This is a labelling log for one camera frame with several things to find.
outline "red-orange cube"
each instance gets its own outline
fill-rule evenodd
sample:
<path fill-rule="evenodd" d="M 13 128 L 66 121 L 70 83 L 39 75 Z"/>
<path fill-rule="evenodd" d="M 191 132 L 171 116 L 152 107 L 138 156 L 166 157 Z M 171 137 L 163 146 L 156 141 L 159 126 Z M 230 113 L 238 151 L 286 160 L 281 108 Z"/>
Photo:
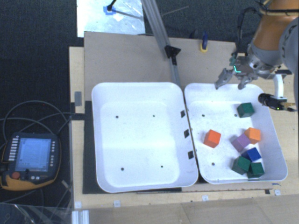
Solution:
<path fill-rule="evenodd" d="M 220 141 L 221 133 L 218 133 L 212 129 L 206 133 L 204 144 L 212 148 L 215 148 Z"/>
<path fill-rule="evenodd" d="M 245 131 L 245 135 L 249 138 L 251 144 L 261 141 L 261 131 L 259 129 L 249 128 Z"/>

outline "emergency stop button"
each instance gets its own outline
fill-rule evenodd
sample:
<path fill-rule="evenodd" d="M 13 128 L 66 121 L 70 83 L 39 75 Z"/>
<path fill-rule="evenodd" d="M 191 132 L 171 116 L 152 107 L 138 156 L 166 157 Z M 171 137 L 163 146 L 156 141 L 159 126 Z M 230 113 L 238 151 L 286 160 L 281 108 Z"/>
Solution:
<path fill-rule="evenodd" d="M 19 172 L 13 172 L 13 174 L 11 174 L 12 179 L 19 179 L 21 176 L 21 174 Z"/>

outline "dark green block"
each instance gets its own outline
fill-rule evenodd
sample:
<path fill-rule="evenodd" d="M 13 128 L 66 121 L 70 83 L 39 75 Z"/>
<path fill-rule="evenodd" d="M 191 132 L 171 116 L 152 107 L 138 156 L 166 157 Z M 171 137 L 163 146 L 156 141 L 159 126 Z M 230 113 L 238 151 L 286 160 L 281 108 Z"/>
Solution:
<path fill-rule="evenodd" d="M 250 160 L 240 156 L 235 159 L 232 170 L 243 175 L 248 172 L 250 166 Z"/>
<path fill-rule="evenodd" d="M 254 113 L 251 103 L 240 104 L 237 108 L 240 118 L 250 117 Z"/>
<path fill-rule="evenodd" d="M 263 170 L 262 163 L 260 162 L 252 162 L 250 164 L 249 170 L 247 172 L 248 178 L 257 178 L 264 175 L 265 172 Z"/>

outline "cube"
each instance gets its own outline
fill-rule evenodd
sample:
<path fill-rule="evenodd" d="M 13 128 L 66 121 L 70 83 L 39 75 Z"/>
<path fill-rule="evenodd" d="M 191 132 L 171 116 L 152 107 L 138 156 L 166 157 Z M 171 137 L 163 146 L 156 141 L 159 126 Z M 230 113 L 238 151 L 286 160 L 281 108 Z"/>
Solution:
<path fill-rule="evenodd" d="M 250 117 L 254 113 L 251 103 L 243 103 L 237 107 L 240 118 Z"/>
<path fill-rule="evenodd" d="M 209 132 L 206 133 L 204 144 L 215 148 L 219 144 L 220 137 L 221 133 L 210 129 Z"/>
<path fill-rule="evenodd" d="M 240 156 L 235 159 L 232 170 L 243 175 L 244 173 L 248 172 L 249 167 L 250 167 L 250 160 Z"/>
<path fill-rule="evenodd" d="M 245 134 L 242 134 L 236 138 L 232 144 L 238 152 L 241 152 L 248 144 L 250 144 L 250 140 Z"/>
<path fill-rule="evenodd" d="M 265 174 L 265 172 L 263 170 L 262 163 L 252 162 L 250 164 L 249 170 L 247 172 L 248 178 L 258 178 L 264 174 Z"/>
<path fill-rule="evenodd" d="M 244 157 L 246 159 L 249 159 L 251 162 L 253 162 L 253 161 L 256 161 L 256 160 L 260 159 L 261 155 L 258 152 L 258 150 L 256 149 L 256 147 L 254 147 L 252 149 L 249 149 L 249 150 L 245 151 L 242 154 L 242 157 Z"/>
<path fill-rule="evenodd" d="M 248 128 L 245 135 L 250 139 L 251 144 L 256 144 L 261 141 L 261 131 L 259 129 Z"/>

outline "plastic tray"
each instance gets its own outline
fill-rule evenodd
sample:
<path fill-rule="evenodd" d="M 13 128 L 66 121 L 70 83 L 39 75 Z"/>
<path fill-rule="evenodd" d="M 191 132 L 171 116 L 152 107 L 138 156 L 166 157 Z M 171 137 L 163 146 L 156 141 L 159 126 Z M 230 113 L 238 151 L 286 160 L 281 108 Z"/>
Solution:
<path fill-rule="evenodd" d="M 281 181 L 287 176 L 287 166 L 275 132 L 268 107 L 262 106 L 257 97 L 263 91 L 256 85 L 248 84 L 239 90 L 236 84 L 227 84 L 215 89 L 213 84 L 189 84 L 185 88 L 185 100 L 193 141 L 197 152 L 199 170 L 209 183 L 233 183 L 252 181 Z M 240 118 L 237 107 L 251 102 L 255 113 Z M 248 145 L 244 150 L 256 147 L 262 156 L 265 174 L 259 179 L 248 179 L 231 170 L 240 153 L 231 141 L 249 127 L 261 130 L 261 141 Z M 221 133 L 216 148 L 203 144 L 205 134 L 213 129 Z"/>
<path fill-rule="evenodd" d="M 96 175 L 106 192 L 193 185 L 198 168 L 181 89 L 101 83 L 92 91 Z"/>

